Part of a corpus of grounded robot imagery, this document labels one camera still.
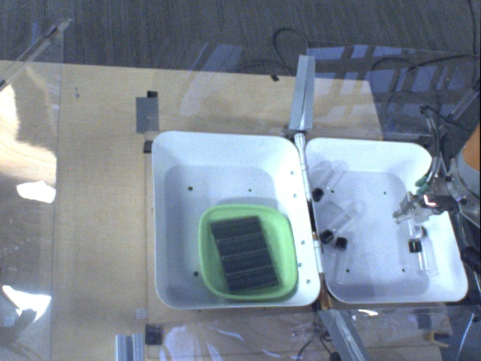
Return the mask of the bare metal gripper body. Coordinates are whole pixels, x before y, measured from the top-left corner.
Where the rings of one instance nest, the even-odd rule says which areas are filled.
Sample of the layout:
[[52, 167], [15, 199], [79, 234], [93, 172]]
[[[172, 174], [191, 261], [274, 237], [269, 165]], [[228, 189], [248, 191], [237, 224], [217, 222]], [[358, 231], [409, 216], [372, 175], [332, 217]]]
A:
[[433, 177], [416, 190], [413, 201], [420, 208], [442, 214], [444, 211], [457, 211], [466, 204], [467, 196], [455, 188], [452, 177]]

